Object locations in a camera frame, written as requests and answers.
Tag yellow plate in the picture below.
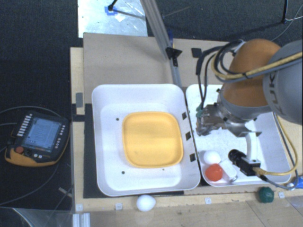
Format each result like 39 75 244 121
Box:
122 111 184 169

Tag brown cardboard board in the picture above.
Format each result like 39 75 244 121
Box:
82 32 294 198

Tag black cylinder on white bracket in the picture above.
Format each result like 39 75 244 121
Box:
228 131 262 176

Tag white egg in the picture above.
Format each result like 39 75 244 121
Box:
203 150 222 165
136 194 157 212

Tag orange ball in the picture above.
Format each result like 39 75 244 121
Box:
205 163 224 182

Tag dark green round toy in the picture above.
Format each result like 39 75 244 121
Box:
258 186 275 204

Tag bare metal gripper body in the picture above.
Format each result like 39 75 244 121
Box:
196 103 258 137

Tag white plastic tray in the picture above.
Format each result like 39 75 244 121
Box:
91 83 201 197
185 84 292 188

